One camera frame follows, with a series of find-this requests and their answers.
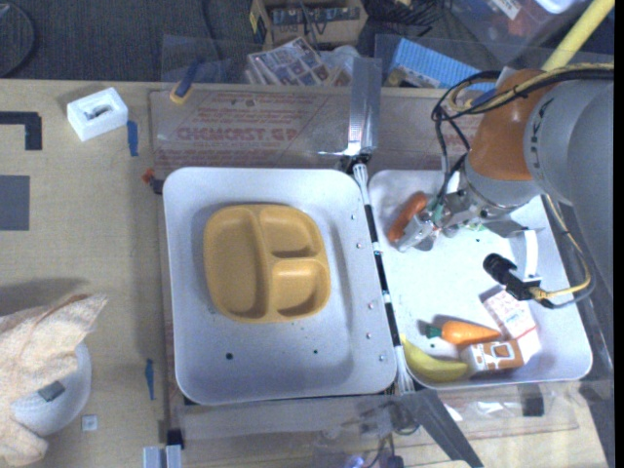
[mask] plastic bin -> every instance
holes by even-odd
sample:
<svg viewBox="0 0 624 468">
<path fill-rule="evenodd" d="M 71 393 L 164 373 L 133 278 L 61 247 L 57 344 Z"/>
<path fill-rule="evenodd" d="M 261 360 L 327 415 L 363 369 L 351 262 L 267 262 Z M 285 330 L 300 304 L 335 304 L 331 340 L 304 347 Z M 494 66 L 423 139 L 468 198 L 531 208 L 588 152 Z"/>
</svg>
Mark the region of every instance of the plastic bin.
<svg viewBox="0 0 624 468">
<path fill-rule="evenodd" d="M 591 0 L 452 0 L 453 13 L 503 62 L 572 24 Z"/>
</svg>

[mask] yellow tube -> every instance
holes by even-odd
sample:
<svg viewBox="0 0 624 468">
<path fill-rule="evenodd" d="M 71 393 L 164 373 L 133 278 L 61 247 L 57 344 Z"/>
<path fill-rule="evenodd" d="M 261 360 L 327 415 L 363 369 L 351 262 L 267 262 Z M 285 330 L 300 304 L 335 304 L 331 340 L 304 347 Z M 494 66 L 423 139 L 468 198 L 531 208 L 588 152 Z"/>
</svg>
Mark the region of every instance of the yellow tube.
<svg viewBox="0 0 624 468">
<path fill-rule="evenodd" d="M 599 24 L 603 22 L 606 15 L 611 12 L 614 5 L 615 0 L 594 0 L 567 33 L 555 52 L 544 62 L 542 69 L 551 71 L 568 64 Z"/>
</svg>

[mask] orange carrot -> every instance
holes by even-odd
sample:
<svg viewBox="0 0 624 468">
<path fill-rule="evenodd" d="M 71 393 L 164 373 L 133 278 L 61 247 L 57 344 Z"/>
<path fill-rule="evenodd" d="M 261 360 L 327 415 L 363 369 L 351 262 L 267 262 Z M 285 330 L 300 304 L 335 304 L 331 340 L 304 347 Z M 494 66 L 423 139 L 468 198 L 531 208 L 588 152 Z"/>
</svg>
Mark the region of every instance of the orange carrot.
<svg viewBox="0 0 624 468">
<path fill-rule="evenodd" d="M 463 321 L 446 321 L 440 328 L 428 324 L 425 333 L 428 338 L 439 336 L 455 345 L 472 345 L 501 337 L 497 330 Z"/>
<path fill-rule="evenodd" d="M 401 214 L 394 221 L 390 230 L 388 230 L 388 239 L 391 243 L 399 241 L 405 234 L 404 229 L 410 223 L 411 218 L 422 212 L 427 206 L 427 195 L 418 191 L 409 198 L 409 201 L 403 207 Z"/>
</svg>

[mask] yellow object in bin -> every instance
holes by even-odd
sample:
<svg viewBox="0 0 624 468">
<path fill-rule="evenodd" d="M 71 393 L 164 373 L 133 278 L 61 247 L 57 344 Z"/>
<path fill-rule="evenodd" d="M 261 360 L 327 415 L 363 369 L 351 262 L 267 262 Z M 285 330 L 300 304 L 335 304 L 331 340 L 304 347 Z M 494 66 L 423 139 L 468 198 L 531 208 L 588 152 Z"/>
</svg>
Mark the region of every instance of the yellow object in bin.
<svg viewBox="0 0 624 468">
<path fill-rule="evenodd" d="M 204 268 L 214 306 L 242 323 L 312 316 L 327 304 L 330 267 L 316 222 L 285 205 L 236 205 L 204 228 Z"/>
</svg>

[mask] orange bottle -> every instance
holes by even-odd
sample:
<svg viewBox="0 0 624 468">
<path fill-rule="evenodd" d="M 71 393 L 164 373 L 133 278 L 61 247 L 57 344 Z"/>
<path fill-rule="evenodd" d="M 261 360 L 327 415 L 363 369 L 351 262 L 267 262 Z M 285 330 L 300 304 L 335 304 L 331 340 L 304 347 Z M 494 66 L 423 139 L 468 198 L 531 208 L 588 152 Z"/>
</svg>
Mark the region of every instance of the orange bottle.
<svg viewBox="0 0 624 468">
<path fill-rule="evenodd" d="M 464 321 L 446 321 L 441 327 L 428 324 L 425 330 L 428 338 L 440 337 L 455 345 L 472 345 L 501 337 L 497 330 Z"/>
</svg>

